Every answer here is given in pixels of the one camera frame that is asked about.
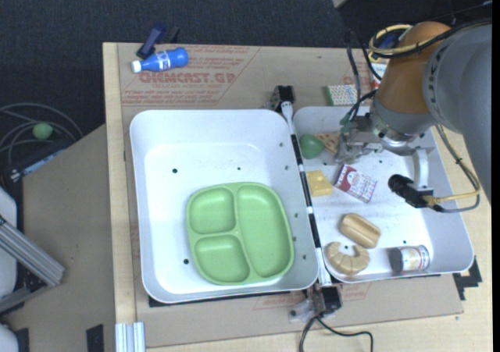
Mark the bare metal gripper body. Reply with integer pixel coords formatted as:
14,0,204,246
342,114,422,158

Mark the orange pizza slice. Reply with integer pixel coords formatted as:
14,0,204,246
314,131,341,155

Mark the red and white carton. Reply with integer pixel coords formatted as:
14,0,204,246
334,163,378,204

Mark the green toy pear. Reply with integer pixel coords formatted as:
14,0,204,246
299,133,326,160

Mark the yellow cheese wedge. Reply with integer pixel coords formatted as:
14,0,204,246
305,169,334,198

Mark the thin black and white rod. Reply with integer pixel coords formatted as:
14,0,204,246
280,101,326,286

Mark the green and white patterned packet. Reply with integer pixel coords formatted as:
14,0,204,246
323,84,360,106

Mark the white and red packet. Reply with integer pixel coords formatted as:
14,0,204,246
369,62,388,91

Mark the white plastic tray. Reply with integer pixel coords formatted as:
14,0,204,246
129,108,320,304
291,105,475,284

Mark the tan hot dog bun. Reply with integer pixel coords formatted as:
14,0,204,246
339,212,382,249

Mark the tan croissant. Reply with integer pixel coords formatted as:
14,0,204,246
326,241,371,276

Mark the green divided plate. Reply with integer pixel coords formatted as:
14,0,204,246
185,182,295,286

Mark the white can grey lid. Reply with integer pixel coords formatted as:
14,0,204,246
387,244,430,274

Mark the brown cardboard board red print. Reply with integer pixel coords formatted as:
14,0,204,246
116,42,465,347

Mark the blue bottle white cap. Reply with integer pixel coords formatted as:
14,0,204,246
130,47,189,74

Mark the green ball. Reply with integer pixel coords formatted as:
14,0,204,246
32,123,54,140

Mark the black cylinder on white bracket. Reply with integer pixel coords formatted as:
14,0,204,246
387,147,435,209

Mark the black block with thin wires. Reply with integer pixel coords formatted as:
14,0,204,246
307,285,344,318
266,84,296,112

